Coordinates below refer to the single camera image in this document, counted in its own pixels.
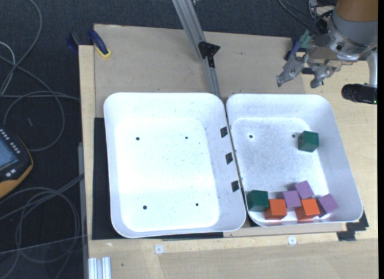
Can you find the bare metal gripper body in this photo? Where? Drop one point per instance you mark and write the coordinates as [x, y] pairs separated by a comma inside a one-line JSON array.
[[325, 52]]

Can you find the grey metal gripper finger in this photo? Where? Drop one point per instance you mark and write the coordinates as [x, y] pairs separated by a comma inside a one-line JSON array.
[[292, 69], [321, 77]]

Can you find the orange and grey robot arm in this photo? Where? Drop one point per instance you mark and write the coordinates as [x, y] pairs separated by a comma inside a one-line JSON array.
[[357, 4]]

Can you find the green cube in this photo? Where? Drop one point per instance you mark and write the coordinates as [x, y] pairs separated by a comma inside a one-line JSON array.
[[308, 141], [258, 200]]

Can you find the white plastic tray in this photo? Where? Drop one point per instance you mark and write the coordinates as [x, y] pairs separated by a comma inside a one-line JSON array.
[[162, 175], [270, 160]]

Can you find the purple cube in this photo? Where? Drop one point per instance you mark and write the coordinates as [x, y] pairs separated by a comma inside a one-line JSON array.
[[304, 189], [292, 198], [328, 204]]

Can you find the orange cube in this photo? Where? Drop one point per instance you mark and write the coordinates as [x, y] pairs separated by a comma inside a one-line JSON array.
[[309, 208], [276, 208]]

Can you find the brown cardboard board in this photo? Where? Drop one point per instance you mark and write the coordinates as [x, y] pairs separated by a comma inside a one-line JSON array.
[[150, 64]]

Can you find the black cylinder on white bracket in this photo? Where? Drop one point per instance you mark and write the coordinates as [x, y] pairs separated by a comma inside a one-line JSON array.
[[358, 93]]

